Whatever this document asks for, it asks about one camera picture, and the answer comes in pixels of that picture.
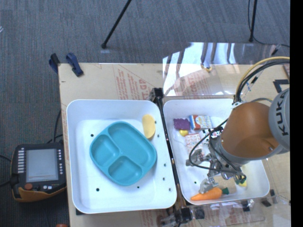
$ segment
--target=button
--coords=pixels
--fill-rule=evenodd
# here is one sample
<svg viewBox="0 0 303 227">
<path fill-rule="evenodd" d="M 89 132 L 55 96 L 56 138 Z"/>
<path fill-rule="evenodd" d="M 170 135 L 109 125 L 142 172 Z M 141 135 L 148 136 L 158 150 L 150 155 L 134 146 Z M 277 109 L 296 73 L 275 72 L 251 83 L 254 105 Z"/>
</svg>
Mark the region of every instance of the button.
<svg viewBox="0 0 303 227">
<path fill-rule="evenodd" d="M 25 190 L 29 191 L 29 190 L 32 190 L 32 188 L 33 188 L 33 185 L 31 183 L 27 183 L 27 184 L 24 185 Z"/>
</svg>

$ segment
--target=dark blue clip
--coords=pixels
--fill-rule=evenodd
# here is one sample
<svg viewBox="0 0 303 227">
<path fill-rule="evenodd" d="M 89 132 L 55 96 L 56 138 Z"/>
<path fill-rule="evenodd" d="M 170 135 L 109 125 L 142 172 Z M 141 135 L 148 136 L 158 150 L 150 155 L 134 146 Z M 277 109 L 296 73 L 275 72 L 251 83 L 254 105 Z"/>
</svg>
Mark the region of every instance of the dark blue clip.
<svg viewBox="0 0 303 227">
<path fill-rule="evenodd" d="M 67 62 L 73 66 L 72 71 L 76 74 L 76 76 L 80 76 L 83 74 L 83 71 L 80 68 L 80 65 L 77 61 L 77 57 L 73 53 L 68 53 L 66 55 Z"/>
<path fill-rule="evenodd" d="M 60 61 L 57 55 L 54 53 L 51 55 L 51 58 L 49 59 L 49 65 L 57 74 L 58 74 L 58 64 L 60 64 Z"/>
</svg>

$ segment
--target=toy carrot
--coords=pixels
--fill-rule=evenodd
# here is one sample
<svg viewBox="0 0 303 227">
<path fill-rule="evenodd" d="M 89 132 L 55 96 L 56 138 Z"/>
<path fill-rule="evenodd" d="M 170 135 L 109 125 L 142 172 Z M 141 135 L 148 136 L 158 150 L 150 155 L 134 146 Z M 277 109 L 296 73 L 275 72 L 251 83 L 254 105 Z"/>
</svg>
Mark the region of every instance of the toy carrot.
<svg viewBox="0 0 303 227">
<path fill-rule="evenodd" d="M 208 200 L 208 199 L 218 199 L 222 195 L 222 190 L 218 187 L 214 187 L 211 190 L 208 190 L 205 193 L 198 193 L 195 196 L 192 196 L 190 200 Z"/>
</svg>

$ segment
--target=teal plate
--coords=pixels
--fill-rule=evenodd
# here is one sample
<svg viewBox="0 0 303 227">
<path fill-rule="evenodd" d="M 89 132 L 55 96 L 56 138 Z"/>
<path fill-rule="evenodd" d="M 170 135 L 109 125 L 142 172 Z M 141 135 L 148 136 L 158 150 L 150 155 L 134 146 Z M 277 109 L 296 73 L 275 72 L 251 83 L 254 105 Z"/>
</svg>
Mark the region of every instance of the teal plate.
<svg viewBox="0 0 303 227">
<path fill-rule="evenodd" d="M 139 181 L 157 159 L 150 141 L 123 121 L 107 126 L 91 143 L 89 154 L 109 179 L 122 186 Z"/>
</svg>

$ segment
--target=dark gray floor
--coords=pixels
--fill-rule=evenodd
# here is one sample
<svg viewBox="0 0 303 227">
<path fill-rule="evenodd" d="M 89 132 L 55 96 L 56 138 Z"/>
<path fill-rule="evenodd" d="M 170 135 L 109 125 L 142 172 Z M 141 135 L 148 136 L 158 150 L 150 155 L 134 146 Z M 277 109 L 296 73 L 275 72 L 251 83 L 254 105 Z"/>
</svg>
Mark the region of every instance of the dark gray floor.
<svg viewBox="0 0 303 227">
<path fill-rule="evenodd" d="M 126 2 L 0 0 L 0 154 L 12 157 L 19 144 L 53 137 L 60 110 L 58 77 L 48 64 L 53 53 L 61 62 L 73 52 L 79 62 L 162 63 L 188 42 L 249 43 L 249 0 L 132 0 L 102 49 Z M 289 56 L 290 0 L 258 0 L 255 22 L 255 39 L 282 44 L 279 53 Z M 57 132 L 62 132 L 60 125 Z M 10 171 L 1 157 L 0 171 L 1 183 Z M 0 188 L 0 226 L 69 224 L 66 195 L 18 203 L 5 185 Z"/>
</svg>

